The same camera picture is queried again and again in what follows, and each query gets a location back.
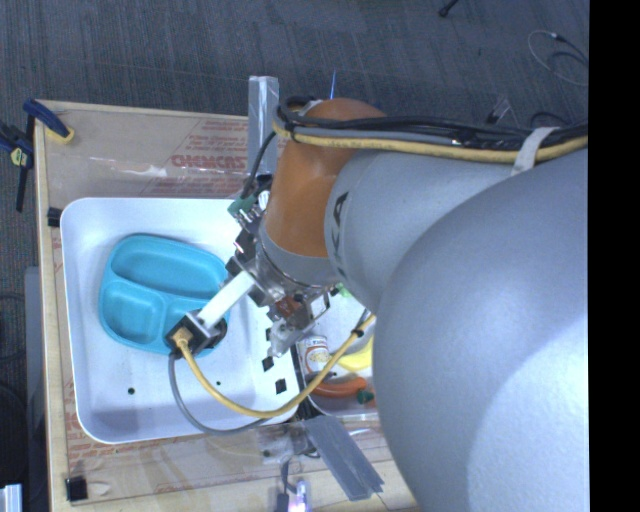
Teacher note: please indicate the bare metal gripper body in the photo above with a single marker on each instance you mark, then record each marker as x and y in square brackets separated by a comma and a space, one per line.
[286, 299]

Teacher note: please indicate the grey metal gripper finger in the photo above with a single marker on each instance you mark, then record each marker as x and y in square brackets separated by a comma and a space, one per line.
[281, 341]

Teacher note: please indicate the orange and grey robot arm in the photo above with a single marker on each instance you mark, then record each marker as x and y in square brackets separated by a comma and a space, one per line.
[450, 280]

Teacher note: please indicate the small white and orange can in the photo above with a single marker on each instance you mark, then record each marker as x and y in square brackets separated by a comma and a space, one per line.
[314, 352]

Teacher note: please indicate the orange carrot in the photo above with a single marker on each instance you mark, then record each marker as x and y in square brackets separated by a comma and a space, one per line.
[336, 387]

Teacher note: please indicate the yellow banana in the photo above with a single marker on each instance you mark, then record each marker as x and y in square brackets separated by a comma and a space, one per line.
[361, 360]

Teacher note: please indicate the blue divided plate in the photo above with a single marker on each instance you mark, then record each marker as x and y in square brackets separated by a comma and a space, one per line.
[145, 280]

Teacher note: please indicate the brown cardboard board red print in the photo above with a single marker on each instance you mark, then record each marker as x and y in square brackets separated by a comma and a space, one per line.
[125, 145]

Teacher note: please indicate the black cylinder on white bracket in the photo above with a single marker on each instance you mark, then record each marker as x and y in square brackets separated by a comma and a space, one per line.
[200, 325]

